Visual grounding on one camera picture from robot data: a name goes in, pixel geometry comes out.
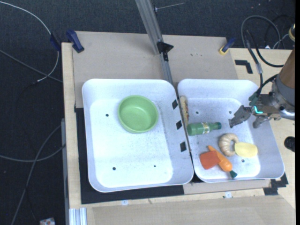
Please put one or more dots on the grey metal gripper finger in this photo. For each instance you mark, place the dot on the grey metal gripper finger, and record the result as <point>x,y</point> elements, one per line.
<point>241,116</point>
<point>259,122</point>

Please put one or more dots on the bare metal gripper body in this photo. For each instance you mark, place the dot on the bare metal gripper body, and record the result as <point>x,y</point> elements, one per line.
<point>272,105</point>

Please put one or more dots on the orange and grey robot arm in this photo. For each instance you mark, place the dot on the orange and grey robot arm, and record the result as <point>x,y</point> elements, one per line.
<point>287,78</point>

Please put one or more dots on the white plastic tray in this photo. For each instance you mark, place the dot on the white plastic tray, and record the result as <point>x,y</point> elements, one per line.
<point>248,137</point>
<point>131,158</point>

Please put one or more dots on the yellow toy crisp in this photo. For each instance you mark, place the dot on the yellow toy crisp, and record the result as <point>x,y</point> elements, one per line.
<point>246,150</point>

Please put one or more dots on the beige toy croissant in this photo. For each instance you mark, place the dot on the beige toy croissant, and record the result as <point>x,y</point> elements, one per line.
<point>223,143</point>

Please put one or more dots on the green bottle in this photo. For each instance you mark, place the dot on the green bottle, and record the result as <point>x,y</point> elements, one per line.
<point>197,128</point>

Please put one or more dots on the orange toy carrot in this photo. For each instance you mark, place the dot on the orange toy carrot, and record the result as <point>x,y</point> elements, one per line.
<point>225,164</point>

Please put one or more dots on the orange toy slice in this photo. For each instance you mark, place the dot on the orange toy slice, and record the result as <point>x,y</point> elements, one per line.
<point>208,160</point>

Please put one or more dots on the green bowl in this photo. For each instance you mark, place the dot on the green bowl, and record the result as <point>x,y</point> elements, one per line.
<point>138,115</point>

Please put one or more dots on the brown cardboard board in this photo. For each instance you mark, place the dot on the brown cardboard board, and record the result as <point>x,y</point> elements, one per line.
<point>117,60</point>

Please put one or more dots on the small white printed carton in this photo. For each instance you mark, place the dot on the small white printed carton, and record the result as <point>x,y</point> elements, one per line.
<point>48,221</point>

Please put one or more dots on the black cylinder on white bracket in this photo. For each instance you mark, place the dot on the black cylinder on white bracket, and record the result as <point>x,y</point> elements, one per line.
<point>290,144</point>

